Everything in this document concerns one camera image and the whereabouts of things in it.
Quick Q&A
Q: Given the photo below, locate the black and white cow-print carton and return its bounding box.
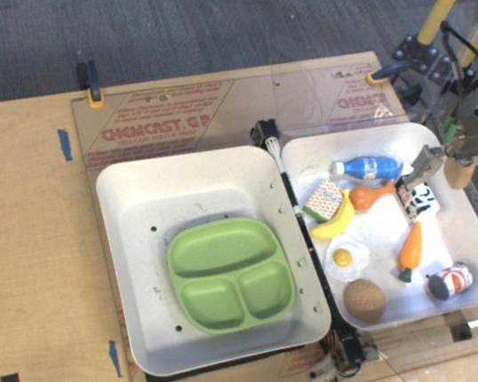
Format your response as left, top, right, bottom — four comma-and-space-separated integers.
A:
394, 178, 443, 227

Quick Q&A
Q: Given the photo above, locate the tan cylinder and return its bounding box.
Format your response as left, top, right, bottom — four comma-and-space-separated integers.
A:
441, 152, 478, 192

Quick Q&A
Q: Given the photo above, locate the blue plastic bottle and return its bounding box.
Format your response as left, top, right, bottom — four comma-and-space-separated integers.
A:
329, 150, 402, 190

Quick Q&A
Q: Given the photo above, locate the orange chicken drumstick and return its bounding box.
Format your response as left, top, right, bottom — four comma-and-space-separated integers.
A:
347, 178, 401, 216

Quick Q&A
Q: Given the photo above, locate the white plastic tray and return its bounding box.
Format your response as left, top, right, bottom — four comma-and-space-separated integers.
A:
278, 109, 478, 340
92, 132, 338, 382

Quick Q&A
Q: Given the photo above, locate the orange carrot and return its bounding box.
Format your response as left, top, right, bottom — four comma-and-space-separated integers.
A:
388, 220, 431, 285

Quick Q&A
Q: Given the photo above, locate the yellow banana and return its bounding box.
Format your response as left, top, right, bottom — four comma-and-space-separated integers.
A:
304, 187, 360, 243

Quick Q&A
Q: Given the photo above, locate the white carton with colourful print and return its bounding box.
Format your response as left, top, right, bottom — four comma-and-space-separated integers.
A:
297, 175, 348, 227

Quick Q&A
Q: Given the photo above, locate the red and white can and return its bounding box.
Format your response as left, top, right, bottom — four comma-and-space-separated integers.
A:
423, 259, 478, 304

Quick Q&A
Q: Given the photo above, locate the white fried egg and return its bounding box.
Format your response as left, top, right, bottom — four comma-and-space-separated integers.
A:
318, 229, 375, 287

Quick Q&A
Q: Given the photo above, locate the thin black and white rod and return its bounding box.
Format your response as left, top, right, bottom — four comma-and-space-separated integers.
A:
263, 129, 350, 349

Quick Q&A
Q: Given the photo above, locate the brown round potato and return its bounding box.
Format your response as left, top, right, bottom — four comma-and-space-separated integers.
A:
339, 275, 391, 329

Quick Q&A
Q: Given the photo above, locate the brown cardboard board red print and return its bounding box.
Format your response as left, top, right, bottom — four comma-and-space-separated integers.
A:
69, 36, 478, 382

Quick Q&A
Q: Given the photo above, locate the green divided plate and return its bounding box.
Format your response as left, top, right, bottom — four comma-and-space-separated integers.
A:
162, 209, 303, 342

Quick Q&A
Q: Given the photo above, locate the black block with thin wires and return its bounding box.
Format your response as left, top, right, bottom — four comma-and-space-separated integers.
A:
248, 116, 283, 148
332, 332, 368, 370

